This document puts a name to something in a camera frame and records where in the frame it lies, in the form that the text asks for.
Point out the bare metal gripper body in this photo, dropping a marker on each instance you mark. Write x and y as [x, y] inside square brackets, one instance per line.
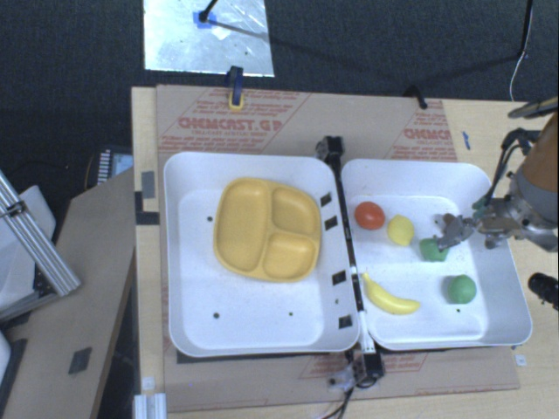
[502, 225]

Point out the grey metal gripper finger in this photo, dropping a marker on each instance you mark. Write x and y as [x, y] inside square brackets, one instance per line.
[447, 221]
[456, 236]

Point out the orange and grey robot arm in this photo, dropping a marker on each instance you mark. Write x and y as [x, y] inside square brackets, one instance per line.
[541, 164]

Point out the green toy pepper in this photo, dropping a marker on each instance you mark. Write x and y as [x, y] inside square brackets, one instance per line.
[430, 251]

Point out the yellow lemon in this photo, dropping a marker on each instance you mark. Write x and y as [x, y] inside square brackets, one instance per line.
[401, 230]

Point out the green lime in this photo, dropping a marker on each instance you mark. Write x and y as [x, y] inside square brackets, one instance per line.
[461, 289]

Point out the red tomato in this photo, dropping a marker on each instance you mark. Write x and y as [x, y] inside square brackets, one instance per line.
[369, 215]

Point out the yellow banana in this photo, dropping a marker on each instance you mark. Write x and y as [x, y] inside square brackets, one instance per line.
[386, 301]

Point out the white plastic tray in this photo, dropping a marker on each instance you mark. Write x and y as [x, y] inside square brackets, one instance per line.
[244, 312]
[419, 325]

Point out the thin black and white rod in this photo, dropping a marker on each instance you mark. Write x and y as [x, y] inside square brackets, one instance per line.
[347, 234]

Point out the brown cardboard board red print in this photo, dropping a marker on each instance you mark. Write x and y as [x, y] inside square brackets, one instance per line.
[279, 116]

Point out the yellow divided plate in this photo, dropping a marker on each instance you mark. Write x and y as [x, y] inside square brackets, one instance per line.
[244, 229]

